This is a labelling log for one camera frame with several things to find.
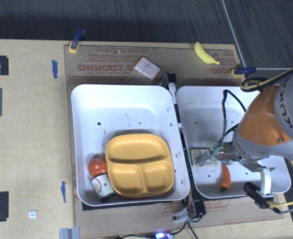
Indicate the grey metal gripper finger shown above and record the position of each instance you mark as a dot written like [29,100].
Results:
[200,160]
[205,153]

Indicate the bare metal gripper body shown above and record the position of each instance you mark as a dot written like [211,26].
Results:
[227,152]

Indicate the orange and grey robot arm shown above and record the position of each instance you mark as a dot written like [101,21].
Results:
[266,123]

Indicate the orange carrot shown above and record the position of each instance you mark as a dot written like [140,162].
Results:
[225,178]

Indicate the white plastic tray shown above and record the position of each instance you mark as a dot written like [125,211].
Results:
[126,108]
[201,113]

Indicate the thin black and white rod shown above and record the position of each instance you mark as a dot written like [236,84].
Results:
[178,116]

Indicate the yellow divided plate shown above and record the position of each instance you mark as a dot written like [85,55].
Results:
[139,165]

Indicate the yellow banana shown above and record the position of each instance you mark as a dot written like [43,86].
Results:
[204,54]

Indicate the white bottle with orange cap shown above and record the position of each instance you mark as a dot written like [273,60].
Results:
[100,178]

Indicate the white carton with red print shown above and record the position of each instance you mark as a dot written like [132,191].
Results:
[147,68]

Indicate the brown cardboard board red print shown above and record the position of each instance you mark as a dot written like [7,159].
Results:
[111,58]

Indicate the small white square block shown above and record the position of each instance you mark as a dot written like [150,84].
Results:
[33,214]

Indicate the black cylinder on white bracket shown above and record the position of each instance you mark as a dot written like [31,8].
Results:
[264,180]

